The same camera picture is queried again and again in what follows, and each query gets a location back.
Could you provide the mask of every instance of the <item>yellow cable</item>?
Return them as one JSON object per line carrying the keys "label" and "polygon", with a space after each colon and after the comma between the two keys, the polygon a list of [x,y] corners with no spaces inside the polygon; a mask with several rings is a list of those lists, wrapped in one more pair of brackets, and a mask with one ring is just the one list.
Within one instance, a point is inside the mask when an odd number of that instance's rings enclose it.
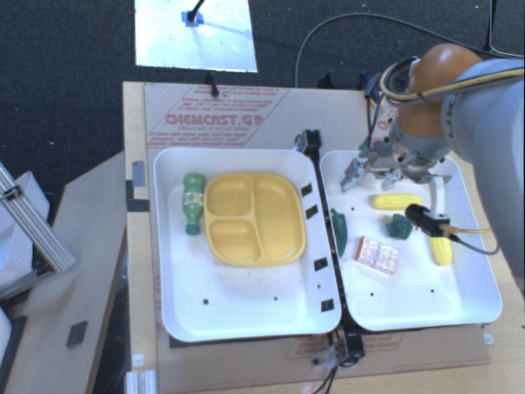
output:
{"label": "yellow cable", "polygon": [[385,70],[383,75],[381,76],[379,85],[381,87],[381,91],[388,99],[391,99],[395,102],[411,102],[421,99],[422,101],[427,99],[433,99],[437,98],[438,96],[442,96],[442,94],[446,93],[452,93],[457,90],[471,88],[473,86],[478,85],[484,85],[485,83],[489,83],[496,80],[503,80],[503,79],[510,79],[513,77],[520,77],[523,76],[523,73],[525,70],[521,67],[518,69],[509,69],[505,71],[498,71],[497,73],[491,73],[488,75],[483,76],[477,76],[466,80],[461,80],[458,82],[453,82],[449,85],[440,86],[438,88],[425,90],[423,92],[420,92],[418,94],[399,94],[397,92],[393,92],[386,86],[386,77],[390,75],[390,73],[398,66],[398,64],[393,64],[389,68]]}
{"label": "yellow cable", "polygon": [[492,229],[486,227],[485,229],[461,229],[459,227],[453,227],[451,225],[440,225],[440,229],[448,234],[452,233],[488,233],[492,232]]}

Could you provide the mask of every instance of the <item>green pepper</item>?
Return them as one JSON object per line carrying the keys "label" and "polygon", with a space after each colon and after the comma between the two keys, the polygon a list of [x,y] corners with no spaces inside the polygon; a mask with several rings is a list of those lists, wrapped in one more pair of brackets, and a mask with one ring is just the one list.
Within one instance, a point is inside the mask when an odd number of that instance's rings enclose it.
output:
{"label": "green pepper", "polygon": [[337,213],[334,208],[330,210],[331,213],[331,225],[336,235],[336,248],[337,255],[339,258],[343,256],[346,247],[346,241],[348,240],[348,229],[346,228],[346,218],[343,213]]}

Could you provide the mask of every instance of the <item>wooden board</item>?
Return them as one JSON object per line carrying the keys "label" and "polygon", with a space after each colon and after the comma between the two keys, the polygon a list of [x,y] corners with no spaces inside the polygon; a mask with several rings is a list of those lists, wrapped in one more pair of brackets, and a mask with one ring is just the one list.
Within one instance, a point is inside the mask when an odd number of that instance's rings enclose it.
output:
{"label": "wooden board", "polygon": [[[124,258],[124,155],[66,186],[53,229],[76,257],[10,310],[27,316],[7,394],[93,391],[116,282]],[[66,346],[71,326],[87,321],[84,340]]]}

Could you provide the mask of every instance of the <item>black clip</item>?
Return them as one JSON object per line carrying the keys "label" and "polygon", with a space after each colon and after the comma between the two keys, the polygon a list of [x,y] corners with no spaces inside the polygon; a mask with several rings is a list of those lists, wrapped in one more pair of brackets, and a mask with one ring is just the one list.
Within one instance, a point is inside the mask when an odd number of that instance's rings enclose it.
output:
{"label": "black clip", "polygon": [[331,77],[332,71],[328,71],[325,75],[320,76],[317,82],[317,87],[320,89],[335,89],[336,85]]}
{"label": "black clip", "polygon": [[19,195],[22,195],[22,187],[20,186],[14,186],[10,188],[7,191],[4,191],[4,193],[0,196],[0,200],[7,200],[11,201],[18,197]]}
{"label": "black clip", "polygon": [[215,80],[215,71],[209,71],[204,79],[205,85],[212,86],[212,96],[216,98],[219,96],[219,89],[217,88],[217,82]]}

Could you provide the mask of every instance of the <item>wooden table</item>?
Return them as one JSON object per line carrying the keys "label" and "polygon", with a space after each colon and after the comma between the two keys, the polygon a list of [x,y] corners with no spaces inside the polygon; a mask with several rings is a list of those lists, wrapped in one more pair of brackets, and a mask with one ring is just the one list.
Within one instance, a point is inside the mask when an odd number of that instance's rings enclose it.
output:
{"label": "wooden table", "polygon": [[[123,153],[66,186],[53,229],[76,263],[37,283],[25,302],[8,310],[27,322],[6,394],[93,391],[124,258]],[[67,346],[76,324],[85,333]]]}
{"label": "wooden table", "polygon": [[[144,182],[136,186],[133,182],[133,168],[136,160],[146,160],[146,124],[144,119],[144,83],[126,83],[124,85],[124,116],[126,142],[126,180],[128,182],[128,200],[132,205],[147,203],[148,173]],[[486,227],[487,222],[478,198],[472,168],[454,157],[458,162],[468,188],[471,204],[478,224]],[[128,244],[129,244],[129,279],[130,279],[130,325],[131,354],[137,355],[133,370],[158,369],[158,347],[155,323],[155,305],[153,294],[153,262],[151,255],[151,234],[149,214],[140,207],[130,211],[128,204]],[[495,245],[494,237],[484,236],[486,247]],[[332,392],[428,392],[439,393],[492,393],[521,392],[525,386],[525,319],[523,297],[515,286],[509,268],[501,254],[491,258],[496,281],[503,300],[501,316],[484,329],[492,364],[486,366],[468,366],[457,369],[439,369],[412,373],[397,373],[356,378],[336,379]],[[271,394],[285,392],[313,392],[319,382],[287,383],[265,387],[229,388],[217,392],[234,394]]]}

